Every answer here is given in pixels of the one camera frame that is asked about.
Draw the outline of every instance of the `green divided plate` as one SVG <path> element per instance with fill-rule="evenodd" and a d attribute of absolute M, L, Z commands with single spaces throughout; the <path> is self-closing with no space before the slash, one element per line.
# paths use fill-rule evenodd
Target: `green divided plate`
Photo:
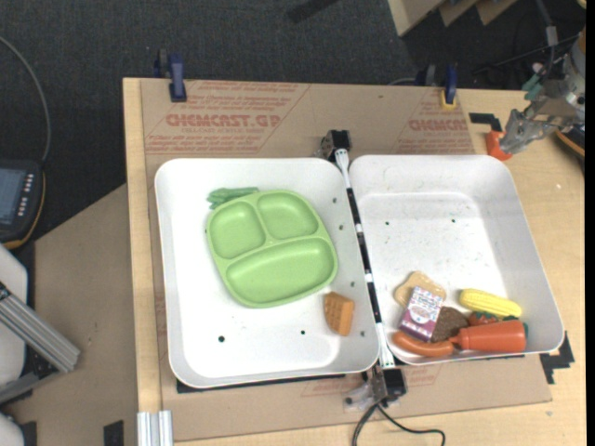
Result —
<path fill-rule="evenodd" d="M 226 287 L 251 308 L 298 300 L 337 274 L 323 221 L 293 191 L 258 191 L 222 204 L 210 213 L 206 236 Z"/>

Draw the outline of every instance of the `clamp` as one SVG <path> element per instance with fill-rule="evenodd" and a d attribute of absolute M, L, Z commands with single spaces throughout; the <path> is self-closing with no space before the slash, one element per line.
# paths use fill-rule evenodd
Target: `clamp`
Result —
<path fill-rule="evenodd" d="M 160 49 L 153 64 L 153 75 L 171 78 L 169 98 L 172 102 L 186 102 L 188 96 L 184 85 L 184 64 L 179 53 L 167 54 L 164 49 Z"/>
<path fill-rule="evenodd" d="M 456 69 L 455 66 L 449 64 L 446 66 L 446 79 L 444 83 L 443 92 L 440 95 L 440 105 L 443 109 L 448 111 L 456 107 Z"/>

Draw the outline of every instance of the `brown toy food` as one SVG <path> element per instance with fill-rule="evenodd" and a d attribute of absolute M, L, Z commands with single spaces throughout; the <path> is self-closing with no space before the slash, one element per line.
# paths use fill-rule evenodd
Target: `brown toy food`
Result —
<path fill-rule="evenodd" d="M 471 315 L 469 315 L 469 325 L 482 325 L 498 321 L 498 317 L 494 314 L 489 314 L 488 312 L 471 312 Z"/>
<path fill-rule="evenodd" d="M 469 327 L 469 321 L 465 314 L 456 310 L 443 306 L 440 309 L 438 321 L 434 327 L 434 332 L 431 336 L 432 342 L 442 342 L 458 333 L 463 327 Z"/>
<path fill-rule="evenodd" d="M 450 355 L 455 351 L 452 342 L 444 340 L 442 342 L 424 342 L 417 340 L 403 331 L 397 331 L 392 335 L 392 341 L 396 346 L 410 353 L 423 355 L 424 357 L 442 357 Z"/>
<path fill-rule="evenodd" d="M 328 293 L 324 297 L 326 323 L 337 334 L 349 335 L 354 309 L 355 303 L 344 295 Z"/>
<path fill-rule="evenodd" d="M 403 284 L 397 286 L 397 289 L 394 292 L 394 299 L 406 308 L 407 304 L 409 304 L 413 288 L 416 286 L 419 286 L 434 295 L 438 295 L 442 299 L 446 299 L 446 291 L 444 288 L 441 287 L 441 285 L 436 284 L 436 282 L 431 280 L 421 271 L 412 272 Z"/>

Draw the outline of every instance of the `monitor screen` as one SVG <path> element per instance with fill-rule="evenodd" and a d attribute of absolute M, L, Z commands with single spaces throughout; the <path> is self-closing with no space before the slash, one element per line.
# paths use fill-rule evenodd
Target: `monitor screen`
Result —
<path fill-rule="evenodd" d="M 22 169 L 0 168 L 0 224 L 12 223 L 25 175 Z"/>

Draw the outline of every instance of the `dark carpet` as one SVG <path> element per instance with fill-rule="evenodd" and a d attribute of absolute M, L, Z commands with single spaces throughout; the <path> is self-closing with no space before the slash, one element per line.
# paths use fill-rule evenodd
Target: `dark carpet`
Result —
<path fill-rule="evenodd" d="M 544 1 L 560 39 L 585 25 L 575 0 Z M 187 78 L 387 85 L 452 63 L 458 87 L 518 89 L 545 52 L 497 63 L 546 43 L 535 0 L 486 26 L 475 9 L 448 28 L 432 13 L 402 38 L 387 0 L 0 0 L 0 36 L 51 118 L 34 239 L 126 182 L 122 78 L 151 77 L 159 48 L 182 55 Z M 0 45 L 0 158 L 35 160 L 45 143 L 33 80 Z"/>

